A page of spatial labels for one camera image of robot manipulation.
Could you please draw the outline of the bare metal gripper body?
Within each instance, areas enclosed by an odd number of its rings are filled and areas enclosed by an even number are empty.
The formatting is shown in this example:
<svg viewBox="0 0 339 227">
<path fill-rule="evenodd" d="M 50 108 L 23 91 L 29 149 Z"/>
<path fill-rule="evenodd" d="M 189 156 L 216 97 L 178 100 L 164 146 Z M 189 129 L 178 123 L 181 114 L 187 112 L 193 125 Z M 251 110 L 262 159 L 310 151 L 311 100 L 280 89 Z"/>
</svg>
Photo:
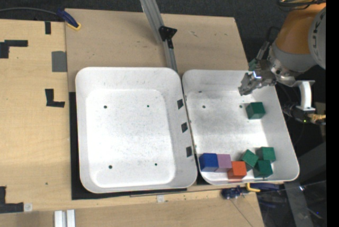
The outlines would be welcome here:
<svg viewBox="0 0 339 227">
<path fill-rule="evenodd" d="M 293 86 L 296 82 L 295 76 L 278 60 L 253 59 L 251 61 L 251 78 L 262 78 L 264 86 L 274 86 L 281 83 Z"/>
</svg>

